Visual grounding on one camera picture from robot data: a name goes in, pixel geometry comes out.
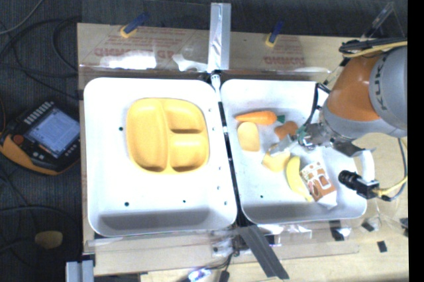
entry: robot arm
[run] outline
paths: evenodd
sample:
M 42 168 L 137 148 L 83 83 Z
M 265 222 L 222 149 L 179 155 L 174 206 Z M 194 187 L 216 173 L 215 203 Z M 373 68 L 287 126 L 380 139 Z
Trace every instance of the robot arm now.
M 352 141 L 371 132 L 407 136 L 407 46 L 350 59 L 320 110 L 299 133 L 302 146 L 331 146 L 347 156 Z

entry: black cable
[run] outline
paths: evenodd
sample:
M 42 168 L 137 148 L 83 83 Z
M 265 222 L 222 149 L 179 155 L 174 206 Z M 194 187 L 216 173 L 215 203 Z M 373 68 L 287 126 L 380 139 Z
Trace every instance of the black cable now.
M 225 268 L 224 268 L 224 271 L 227 271 L 227 270 L 228 270 L 228 268 L 229 268 L 229 266 L 230 266 L 230 263 L 231 263 L 231 259 L 233 258 L 233 255 L 234 255 L 234 253 L 231 253 L 231 254 L 230 254 L 230 256 L 229 256 L 229 258 L 228 258 L 227 265 L 226 265 L 226 266 L 225 266 Z
M 55 53 L 55 55 L 59 58 L 59 60 L 62 61 L 62 63 L 67 66 L 68 68 L 70 68 L 71 70 L 78 72 L 78 69 L 76 67 L 74 67 L 73 65 L 71 65 L 71 63 L 69 63 L 62 55 L 62 53 L 59 51 L 59 47 L 58 47 L 58 37 L 59 34 L 61 33 L 62 29 L 66 28 L 67 25 L 72 24 L 72 23 L 78 23 L 81 21 L 81 17 L 70 17 L 69 19 L 64 19 L 62 22 L 60 22 L 53 31 L 53 35 L 52 35 L 52 48 L 53 51 Z
M 76 231 L 76 234 L 78 236 L 78 238 L 80 238 L 80 227 L 78 225 L 78 223 L 72 218 L 72 216 L 70 216 L 67 212 L 61 210 L 61 209 L 57 209 L 54 207 L 46 207 L 46 206 L 42 206 L 42 205 L 28 205 L 28 206 L 23 206 L 23 207 L 11 207 L 11 208 L 5 208 L 5 209 L 0 209 L 0 214 L 4 214 L 7 212 L 16 212 L 16 211 L 50 211 L 50 212 L 55 212 L 56 214 L 59 214 L 61 216 L 64 216 L 66 219 L 68 219 L 71 223 L 72 226 L 74 227 L 74 230 Z M 81 245 L 78 244 L 78 247 L 76 249 L 76 252 L 72 254 L 72 259 L 74 260 L 79 260 L 80 259 L 80 254 L 81 254 Z M 24 263 L 25 265 L 31 267 L 31 268 L 36 268 L 35 266 L 31 265 L 28 262 L 23 261 L 22 259 L 20 259 L 20 261 L 22 263 Z
M 388 37 L 388 38 L 377 38 L 375 40 L 365 40 L 360 42 L 359 40 L 351 40 L 346 43 L 343 43 L 339 48 L 339 52 L 345 54 L 351 54 L 351 50 L 363 50 L 369 49 L 373 46 L 383 46 L 385 44 L 404 42 L 407 38 L 405 37 Z
M 42 70 L 36 70 L 36 69 L 30 69 L 30 68 L 25 68 L 22 66 L 14 66 L 13 64 L 5 64 L 2 63 L 3 57 L 6 54 L 6 52 L 8 52 L 10 50 L 10 48 L 12 48 L 15 43 L 17 43 L 20 39 L 22 39 L 25 35 L 27 35 L 30 31 L 49 24 L 49 23 L 55 23 L 55 22 L 62 22 L 63 19 L 48 19 L 45 21 L 40 21 L 37 23 L 33 23 L 32 25 L 26 27 L 25 29 L 22 29 L 20 32 L 18 32 L 16 35 L 12 36 L 9 41 L 7 41 L 6 45 L 4 45 L 4 47 L 1 49 L 0 51 L 0 66 L 9 68 L 9 69 L 16 69 L 16 70 L 21 70 L 24 72 L 29 72 L 29 73 L 33 73 L 36 75 L 40 75 L 40 76 L 45 76 L 45 77 L 55 77 L 55 78 L 67 78 L 67 77 L 74 77 L 76 76 L 78 73 L 77 72 L 73 72 L 73 73 L 63 73 L 63 74 L 53 74 L 53 73 L 47 73 L 45 71 Z
M 1 170 L 1 173 L 3 174 L 3 176 L 2 177 L 0 177 L 0 179 L 6 184 L 6 186 L 11 190 L 11 192 L 12 192 L 12 196 L 13 196 L 13 198 L 14 198 L 14 200 L 15 200 L 15 204 L 16 204 L 16 206 L 19 206 L 20 205 L 20 203 L 19 203 L 19 201 L 18 201 L 18 199 L 20 198 L 21 199 L 21 201 L 23 202 L 23 204 L 25 205 L 25 206 L 27 206 L 28 205 L 28 202 L 27 202 L 27 200 L 22 196 L 22 194 L 21 194 L 21 192 L 12 184 L 12 182 L 11 182 L 11 180 L 9 179 L 9 177 L 7 176 L 7 173 L 6 173 L 6 171 L 4 170 L 4 168 L 3 167 L 1 167 L 0 166 L 0 170 Z M 37 222 L 36 222 L 36 219 L 35 219 L 35 216 L 34 216 L 34 214 L 32 213 L 32 211 L 30 211 L 29 212 L 30 213 L 30 216 L 31 216 L 31 220 L 32 220 L 32 228 L 33 228 L 33 230 L 34 230 L 34 232 L 36 232 L 36 229 L 38 228 L 38 226 L 37 226 Z M 15 233 L 15 235 L 13 236 L 13 238 L 14 239 L 16 239 L 17 238 L 17 236 L 18 236 L 18 231 L 19 231 L 19 227 L 20 227 L 20 225 L 21 225 L 21 214 L 19 214 L 18 215 L 18 224 L 17 224 L 17 226 L 15 227 L 16 228 L 16 233 Z M 0 232 L 0 236 L 1 236 L 1 238 L 2 238 L 2 240 L 4 241 L 4 243 L 7 243 L 8 241 L 7 241 L 7 239 L 6 239 L 6 237 L 3 235 L 3 233 L 2 232 Z M 21 263 L 23 263 L 24 265 L 27 265 L 27 266 L 29 266 L 29 267 L 31 267 L 31 268 L 35 268 L 35 266 L 33 266 L 32 264 L 30 264 L 30 263 L 28 263 L 28 262 L 26 262 L 20 255 L 18 255 L 18 253 L 16 253 L 16 251 L 14 251 L 14 249 L 13 248 L 11 248 L 11 251 L 12 251 L 12 254 L 18 259 L 18 261 L 20 261 Z
M 71 17 L 70 19 L 65 19 L 65 20 L 62 20 L 62 22 L 64 22 L 64 21 L 73 21 L 73 20 L 76 20 L 76 19 L 78 19 L 78 17 Z M 5 28 L 5 29 L 7 29 L 7 27 L 0 21 L 0 24 Z M 18 63 L 18 65 L 19 65 L 19 69 L 20 70 L 23 70 L 24 72 L 25 72 L 25 75 L 26 76 L 28 76 L 30 79 L 32 79 L 33 81 L 35 81 L 35 82 L 37 82 L 37 83 L 39 83 L 39 84 L 41 84 L 41 85 L 43 85 L 43 86 L 45 86 L 45 87 L 47 87 L 47 88 L 49 88 L 49 89 L 51 89 L 51 90 L 53 90 L 53 91 L 56 91 L 56 92 L 58 92 L 58 93 L 60 93 L 60 94 L 62 94 L 62 95 L 65 95 L 65 96 L 68 96 L 69 98 L 71 98 L 71 99 L 75 99 L 75 100 L 78 100 L 78 96 L 74 96 L 74 95 L 70 95 L 70 94 L 68 94 L 68 93 L 66 93 L 65 91 L 62 91 L 62 90 L 60 90 L 60 89 L 57 89 L 57 88 L 55 88 L 55 87 L 53 87 L 53 86 L 51 86 L 51 85 L 49 85 L 49 84 L 47 84 L 47 83 L 45 83 L 45 82 L 43 82 L 43 81 L 41 81 L 40 79 L 38 79 L 38 78 L 35 78 L 34 76 L 32 76 L 28 71 L 25 71 L 24 70 L 24 66 L 23 66 L 23 64 L 21 63 L 21 61 L 19 60 L 19 57 L 18 57 L 18 54 L 17 54 L 17 51 L 16 51 L 16 48 L 15 48 L 15 43 L 17 43 L 18 41 L 19 41 L 19 39 L 15 39 L 15 41 L 12 43 L 11 42 L 11 40 L 13 39 L 13 38 L 15 38 L 14 36 L 11 36 L 10 34 L 8 34 L 9 35 L 9 41 L 8 41 L 8 43 L 10 43 L 10 48 L 12 48 L 12 51 L 13 51 L 13 54 L 14 54 L 14 56 L 15 56 L 15 60 L 16 60 L 16 62 Z M 59 51 L 58 51 L 58 49 L 57 49 L 57 47 L 56 47 L 56 45 L 55 44 L 53 44 L 53 47 L 54 47 L 54 51 L 55 51 L 55 55 L 57 55 L 57 57 L 59 57 L 59 59 L 61 59 L 62 61 L 65 61 L 64 59 L 63 59 L 63 57 L 62 57 L 62 55 L 61 55 L 61 53 L 59 53 Z M 2 49 L 2 52 L 1 53 L 4 53 L 4 52 L 6 52 L 7 51 L 7 46 L 5 46 L 3 49 Z
M 0 98 L 0 134 L 5 131 L 6 128 L 6 112 L 5 112 L 5 106 L 3 105 L 3 102 Z
M 34 240 L 32 238 L 23 238 L 21 240 L 15 240 L 11 243 L 6 244 L 3 247 L 0 247 L 0 254 L 2 254 L 3 252 L 6 252 L 9 249 L 12 249 L 13 247 L 15 247 L 18 244 L 22 244 L 22 243 L 31 243 L 31 244 L 35 244 Z
M 205 266 L 205 269 L 215 270 L 215 269 L 228 269 L 228 266 L 230 265 L 231 258 L 233 257 L 234 253 L 231 253 L 227 256 L 225 261 L 219 265 L 213 265 L 212 267 L 209 267 L 208 265 Z
M 327 88 L 322 83 L 317 82 L 315 84 L 315 90 L 313 92 L 313 101 L 312 101 L 311 113 L 309 114 L 309 117 L 307 118 L 307 120 L 305 121 L 305 123 L 303 123 L 303 127 L 307 126 L 312 121 L 313 115 L 315 114 L 315 110 L 317 110 L 317 107 L 318 107 L 318 97 L 319 97 L 318 89 L 321 89 L 322 91 L 324 91 L 326 93 L 330 93 L 330 89 Z

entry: toy banana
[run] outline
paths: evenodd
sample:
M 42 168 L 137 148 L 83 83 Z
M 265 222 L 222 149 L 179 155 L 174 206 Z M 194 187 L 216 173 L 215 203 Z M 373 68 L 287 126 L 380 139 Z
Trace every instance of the toy banana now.
M 309 194 L 309 191 L 307 190 L 307 187 L 302 181 L 302 178 L 299 174 L 300 169 L 300 157 L 299 156 L 293 156 L 290 158 L 289 162 L 287 163 L 286 168 L 286 177 L 287 182 L 289 183 L 290 189 L 294 191 L 297 194 L 302 195 L 305 197 L 305 199 L 308 200 L 308 202 L 312 201 L 312 196 Z

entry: yellow plate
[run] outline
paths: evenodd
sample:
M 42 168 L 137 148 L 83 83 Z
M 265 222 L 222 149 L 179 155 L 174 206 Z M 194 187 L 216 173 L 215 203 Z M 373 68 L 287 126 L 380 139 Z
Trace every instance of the yellow plate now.
M 181 99 L 135 101 L 127 113 L 130 159 L 154 173 L 182 173 L 204 166 L 209 138 L 203 113 Z

